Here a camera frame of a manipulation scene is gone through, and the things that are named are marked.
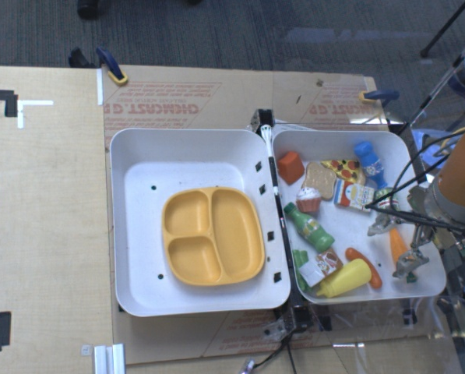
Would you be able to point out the orange red sausage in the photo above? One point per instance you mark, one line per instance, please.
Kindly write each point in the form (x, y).
(368, 265)

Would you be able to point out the green bottle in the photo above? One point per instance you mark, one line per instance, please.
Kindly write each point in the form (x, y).
(312, 230)

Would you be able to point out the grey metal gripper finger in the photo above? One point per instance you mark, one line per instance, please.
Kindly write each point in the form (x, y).
(409, 262)
(382, 224)

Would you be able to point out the pink cupcake white frosting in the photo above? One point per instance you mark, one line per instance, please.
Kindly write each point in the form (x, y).
(308, 200)

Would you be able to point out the thin black and white rod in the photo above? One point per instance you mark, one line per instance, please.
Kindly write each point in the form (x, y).
(272, 166)

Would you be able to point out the brown and white carton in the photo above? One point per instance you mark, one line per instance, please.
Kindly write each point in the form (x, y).
(321, 267)

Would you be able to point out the red and white carton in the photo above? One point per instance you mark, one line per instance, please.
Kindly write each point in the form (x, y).
(353, 196)

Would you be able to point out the yellow pizza slice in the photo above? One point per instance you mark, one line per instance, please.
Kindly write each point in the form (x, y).
(345, 168)

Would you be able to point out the blue bottle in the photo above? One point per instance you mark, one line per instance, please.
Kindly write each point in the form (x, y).
(370, 162)

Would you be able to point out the orange carrot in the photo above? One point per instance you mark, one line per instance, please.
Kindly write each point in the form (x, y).
(397, 244)

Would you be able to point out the green white red small can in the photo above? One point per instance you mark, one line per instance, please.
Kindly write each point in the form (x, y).
(386, 198)

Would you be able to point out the yellow squeeze bottle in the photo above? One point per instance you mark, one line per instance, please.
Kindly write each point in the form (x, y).
(347, 279)

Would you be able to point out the yellow divided plate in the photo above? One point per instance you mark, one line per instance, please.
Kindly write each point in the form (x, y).
(232, 228)

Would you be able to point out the tan bread slice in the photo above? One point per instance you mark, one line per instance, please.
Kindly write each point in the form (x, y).
(319, 179)

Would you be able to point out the orange red cube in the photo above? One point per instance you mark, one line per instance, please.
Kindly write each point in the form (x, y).
(290, 168)

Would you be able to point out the brown cardboard board red print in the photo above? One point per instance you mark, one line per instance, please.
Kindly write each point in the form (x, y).
(224, 96)

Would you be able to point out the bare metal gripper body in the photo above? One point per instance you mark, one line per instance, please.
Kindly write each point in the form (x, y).
(425, 205)

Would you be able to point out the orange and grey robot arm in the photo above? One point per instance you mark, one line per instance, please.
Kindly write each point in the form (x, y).
(456, 170)

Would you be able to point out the white plastic tray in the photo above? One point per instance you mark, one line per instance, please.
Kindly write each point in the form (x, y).
(353, 228)
(142, 224)

